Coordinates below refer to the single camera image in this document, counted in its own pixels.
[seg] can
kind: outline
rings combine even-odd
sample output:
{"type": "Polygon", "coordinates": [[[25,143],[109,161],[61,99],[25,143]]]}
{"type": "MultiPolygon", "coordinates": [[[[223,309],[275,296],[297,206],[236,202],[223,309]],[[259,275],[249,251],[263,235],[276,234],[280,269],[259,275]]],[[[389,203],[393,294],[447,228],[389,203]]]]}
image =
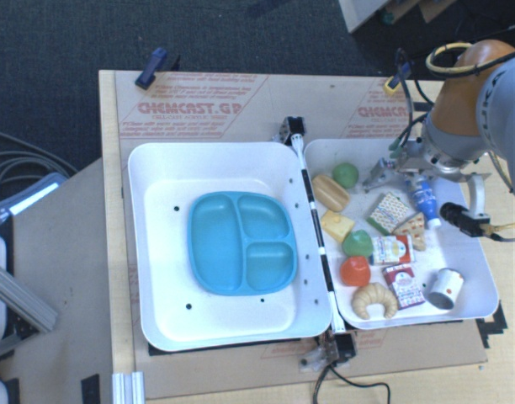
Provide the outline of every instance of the can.
{"type": "Polygon", "coordinates": [[[455,269],[440,269],[427,300],[437,308],[452,310],[464,281],[463,275],[455,269]]]}

